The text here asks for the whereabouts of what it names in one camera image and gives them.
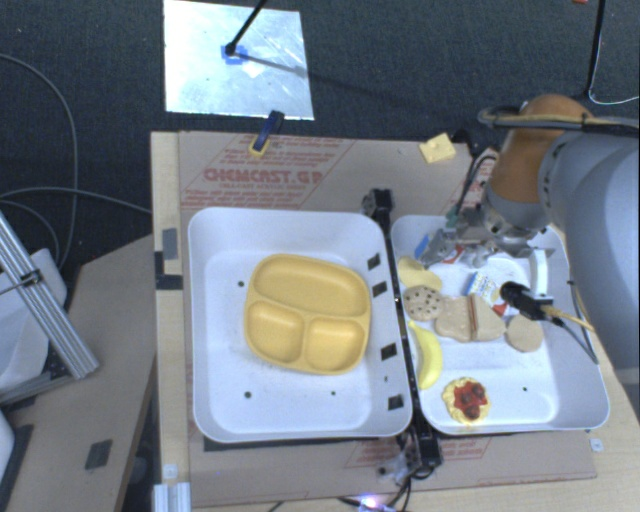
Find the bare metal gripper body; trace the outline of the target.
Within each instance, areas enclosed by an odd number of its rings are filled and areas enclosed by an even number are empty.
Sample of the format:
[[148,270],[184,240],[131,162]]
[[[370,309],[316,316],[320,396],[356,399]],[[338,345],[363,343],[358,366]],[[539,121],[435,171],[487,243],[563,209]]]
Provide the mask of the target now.
[[464,209],[448,219],[458,245],[480,250],[485,256],[504,252],[511,257],[526,257],[535,229],[517,227],[494,209]]

